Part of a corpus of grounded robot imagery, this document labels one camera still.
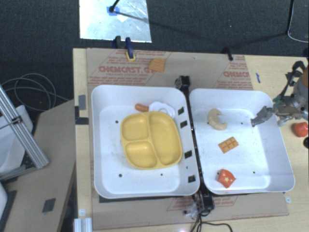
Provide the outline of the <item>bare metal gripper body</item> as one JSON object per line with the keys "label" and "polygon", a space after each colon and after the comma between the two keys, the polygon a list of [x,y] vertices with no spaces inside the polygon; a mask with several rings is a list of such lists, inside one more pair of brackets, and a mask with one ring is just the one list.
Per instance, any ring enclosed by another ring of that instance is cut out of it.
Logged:
{"label": "bare metal gripper body", "polygon": [[288,119],[309,119],[309,98],[299,94],[281,97],[278,95],[273,99],[273,108],[275,115]]}

